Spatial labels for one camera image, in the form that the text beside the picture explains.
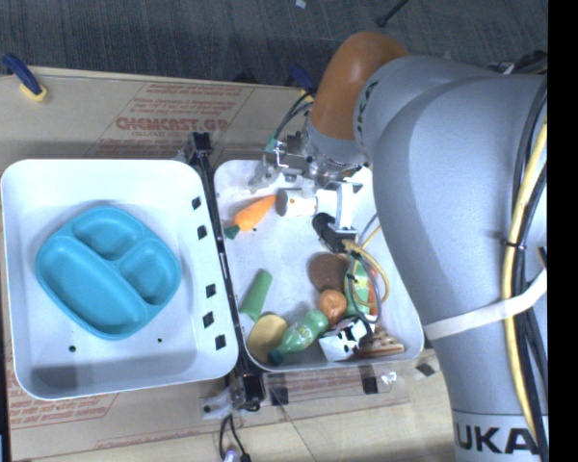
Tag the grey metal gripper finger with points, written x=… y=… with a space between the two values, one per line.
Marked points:
x=290 y=177
x=260 y=177

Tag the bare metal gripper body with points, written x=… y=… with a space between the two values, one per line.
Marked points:
x=301 y=158

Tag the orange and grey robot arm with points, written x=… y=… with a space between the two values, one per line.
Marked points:
x=443 y=200

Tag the white can with brown end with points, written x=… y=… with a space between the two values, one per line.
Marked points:
x=301 y=205

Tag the orange carrot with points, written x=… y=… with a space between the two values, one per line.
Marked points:
x=255 y=212

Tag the white plastic tray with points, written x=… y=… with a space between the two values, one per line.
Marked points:
x=38 y=364
x=289 y=248

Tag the thin black and white rod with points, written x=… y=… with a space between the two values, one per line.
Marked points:
x=223 y=267

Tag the brown bread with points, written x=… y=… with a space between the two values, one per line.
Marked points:
x=326 y=271

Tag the light green cylinder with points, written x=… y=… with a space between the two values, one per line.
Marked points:
x=257 y=294

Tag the green packet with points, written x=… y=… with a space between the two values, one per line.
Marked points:
x=362 y=277

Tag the orange doughnut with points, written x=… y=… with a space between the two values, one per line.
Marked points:
x=332 y=305

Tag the green bottle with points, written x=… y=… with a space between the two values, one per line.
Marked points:
x=303 y=332

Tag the yellow biscuit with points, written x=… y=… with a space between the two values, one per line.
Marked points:
x=265 y=335

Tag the brown cardboard board red print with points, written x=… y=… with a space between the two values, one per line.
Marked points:
x=101 y=113

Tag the white and black carton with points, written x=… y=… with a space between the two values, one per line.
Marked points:
x=339 y=344

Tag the blue divided plate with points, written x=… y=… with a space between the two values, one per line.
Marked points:
x=101 y=277

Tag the pizza slice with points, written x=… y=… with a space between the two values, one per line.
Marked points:
x=383 y=345

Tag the black cylinder on white bracket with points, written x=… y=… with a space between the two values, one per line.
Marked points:
x=339 y=205

